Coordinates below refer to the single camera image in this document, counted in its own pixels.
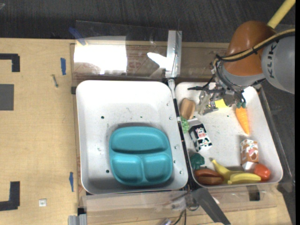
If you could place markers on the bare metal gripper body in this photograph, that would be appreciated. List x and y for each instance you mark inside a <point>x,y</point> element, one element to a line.
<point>228,98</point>

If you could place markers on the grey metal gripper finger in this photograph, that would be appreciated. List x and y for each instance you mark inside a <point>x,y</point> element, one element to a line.
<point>203,104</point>
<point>212,107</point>

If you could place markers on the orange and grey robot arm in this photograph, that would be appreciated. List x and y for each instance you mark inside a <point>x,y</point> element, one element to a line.
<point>248,55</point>

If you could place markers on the yellow cube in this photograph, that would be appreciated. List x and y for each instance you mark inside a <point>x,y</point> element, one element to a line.
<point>220,104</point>

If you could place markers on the brown bread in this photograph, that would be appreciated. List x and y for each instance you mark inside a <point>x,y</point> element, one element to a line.
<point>187,108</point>

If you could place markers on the orange carrot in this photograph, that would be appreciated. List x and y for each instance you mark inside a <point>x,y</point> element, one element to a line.
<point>242,118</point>

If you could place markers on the white plastic tray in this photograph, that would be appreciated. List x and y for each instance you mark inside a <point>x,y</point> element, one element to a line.
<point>131,102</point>
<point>225,130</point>

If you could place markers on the green grapes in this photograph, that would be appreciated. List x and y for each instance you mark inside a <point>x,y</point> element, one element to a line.
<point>185,125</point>

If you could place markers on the black and white carton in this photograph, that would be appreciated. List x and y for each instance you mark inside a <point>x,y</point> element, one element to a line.
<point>200,135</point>

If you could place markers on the green broccoli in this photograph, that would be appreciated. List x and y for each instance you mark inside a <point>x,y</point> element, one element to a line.
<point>196,160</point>

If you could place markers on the brown and white carton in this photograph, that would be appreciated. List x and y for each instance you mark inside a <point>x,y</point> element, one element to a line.
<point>249,153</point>

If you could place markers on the brown sausage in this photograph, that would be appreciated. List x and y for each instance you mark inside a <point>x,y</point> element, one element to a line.
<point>208,176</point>

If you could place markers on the yellow banana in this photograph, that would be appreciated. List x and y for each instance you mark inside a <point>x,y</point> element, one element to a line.
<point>243,177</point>

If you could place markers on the orange round toy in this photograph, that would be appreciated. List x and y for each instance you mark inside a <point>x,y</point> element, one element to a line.
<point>262,172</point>

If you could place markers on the blue divided plate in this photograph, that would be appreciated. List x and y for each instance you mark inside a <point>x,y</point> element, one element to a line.
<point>140,156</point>

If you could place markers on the small grey bolt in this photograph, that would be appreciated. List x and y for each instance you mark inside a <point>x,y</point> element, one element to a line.
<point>55,81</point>

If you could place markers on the small white square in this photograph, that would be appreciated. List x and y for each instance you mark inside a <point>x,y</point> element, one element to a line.
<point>42,202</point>

